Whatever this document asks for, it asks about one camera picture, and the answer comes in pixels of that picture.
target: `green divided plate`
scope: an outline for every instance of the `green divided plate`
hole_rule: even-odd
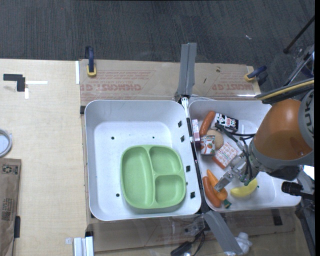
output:
[[[125,200],[139,209],[172,207],[186,195],[181,158],[168,146],[127,148],[121,157],[120,179]]]

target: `tin can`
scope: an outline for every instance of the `tin can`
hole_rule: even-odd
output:
[[[214,156],[216,154],[215,135],[205,135],[200,138],[200,154]]]

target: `yellow banana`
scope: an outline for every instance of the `yellow banana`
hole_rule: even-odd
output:
[[[230,190],[230,193],[234,197],[243,198],[243,197],[250,195],[253,191],[255,191],[257,186],[258,186],[257,179],[254,178],[253,180],[250,181],[248,186],[234,187]]]

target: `brown paper bag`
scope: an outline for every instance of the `brown paper bag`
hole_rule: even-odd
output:
[[[0,158],[0,256],[12,256],[21,160]]]

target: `blue clamp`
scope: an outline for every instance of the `blue clamp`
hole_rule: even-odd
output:
[[[245,74],[244,79],[247,82],[251,82],[265,70],[267,70],[267,66],[261,66],[261,67],[255,69],[253,72]]]
[[[84,58],[89,59],[89,63],[86,66],[86,72],[88,77],[95,77],[97,75],[97,69],[94,64],[94,48],[91,46],[85,47]]]

